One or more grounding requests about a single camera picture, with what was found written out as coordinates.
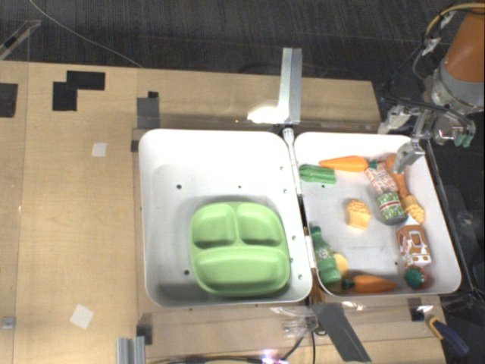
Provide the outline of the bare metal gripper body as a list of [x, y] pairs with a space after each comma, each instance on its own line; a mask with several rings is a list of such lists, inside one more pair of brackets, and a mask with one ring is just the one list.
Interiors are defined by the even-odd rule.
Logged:
[[425, 86], [422, 99], [443, 111], [425, 109], [417, 119], [413, 130], [416, 140], [433, 139], [444, 145], [453, 141], [455, 145], [470, 145], [476, 134], [475, 123], [469, 115], [484, 110], [484, 85], [465, 84], [458, 87], [462, 97], [452, 94], [444, 86]]

